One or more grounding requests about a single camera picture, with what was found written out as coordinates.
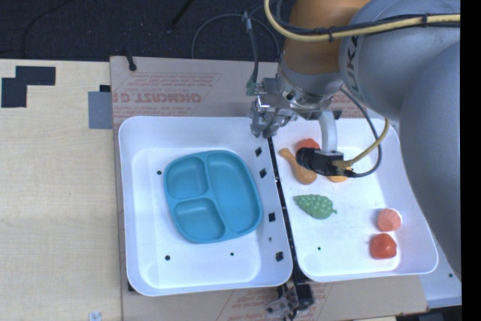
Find white plastic tray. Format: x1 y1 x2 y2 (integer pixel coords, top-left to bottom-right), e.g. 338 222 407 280
118 115 295 298
268 117 440 283

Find brown cardboard board red print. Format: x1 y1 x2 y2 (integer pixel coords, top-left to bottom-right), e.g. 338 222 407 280
109 56 430 321

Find blue divided plate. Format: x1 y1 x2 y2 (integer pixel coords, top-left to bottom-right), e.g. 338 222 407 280
162 150 264 245

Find thin black and white rod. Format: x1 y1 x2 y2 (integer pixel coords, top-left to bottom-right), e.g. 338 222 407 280
267 136 304 285

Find red-orange toy food piece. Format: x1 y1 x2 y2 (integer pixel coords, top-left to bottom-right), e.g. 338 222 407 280
295 138 322 153

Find green grapes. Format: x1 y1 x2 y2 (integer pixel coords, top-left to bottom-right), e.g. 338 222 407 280
292 193 338 220

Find black cylinder on white bracket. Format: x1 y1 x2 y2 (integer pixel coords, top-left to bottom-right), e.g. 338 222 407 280
295 111 355 178

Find black block with thin wires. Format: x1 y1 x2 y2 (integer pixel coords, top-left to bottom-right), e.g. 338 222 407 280
295 282 315 311

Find orange chicken drumstick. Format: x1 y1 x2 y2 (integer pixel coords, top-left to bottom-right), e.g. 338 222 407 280
277 147 318 186

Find red toy fruit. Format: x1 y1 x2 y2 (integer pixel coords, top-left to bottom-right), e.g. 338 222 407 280
368 232 398 261

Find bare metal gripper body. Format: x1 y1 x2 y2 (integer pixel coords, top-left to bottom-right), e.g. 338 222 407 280
256 77 343 122

